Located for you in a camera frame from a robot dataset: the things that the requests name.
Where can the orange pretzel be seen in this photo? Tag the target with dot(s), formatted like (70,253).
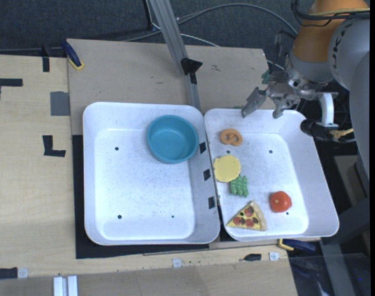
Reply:
(227,134)

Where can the black cylinder on white bracket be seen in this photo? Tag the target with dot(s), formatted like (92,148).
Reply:
(327,109)

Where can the pizza slice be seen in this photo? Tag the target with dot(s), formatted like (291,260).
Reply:
(250,219)

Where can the yellow round biscuit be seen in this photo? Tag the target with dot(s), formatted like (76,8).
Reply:
(226,168)

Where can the white plastic tray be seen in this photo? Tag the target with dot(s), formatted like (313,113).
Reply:
(138,183)
(267,171)

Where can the green pea pods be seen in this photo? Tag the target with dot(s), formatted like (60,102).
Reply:
(239,187)

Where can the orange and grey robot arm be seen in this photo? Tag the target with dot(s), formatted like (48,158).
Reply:
(348,51)

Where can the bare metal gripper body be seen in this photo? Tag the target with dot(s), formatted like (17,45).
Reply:
(287,89)

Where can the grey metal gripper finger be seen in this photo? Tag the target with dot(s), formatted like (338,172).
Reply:
(254,101)
(282,106)

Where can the pale wood board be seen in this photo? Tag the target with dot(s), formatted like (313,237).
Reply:
(129,72)

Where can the red tomato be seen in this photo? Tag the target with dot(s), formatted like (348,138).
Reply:
(280,202)

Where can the blue bowl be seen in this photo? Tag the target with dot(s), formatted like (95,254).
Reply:
(172,140)

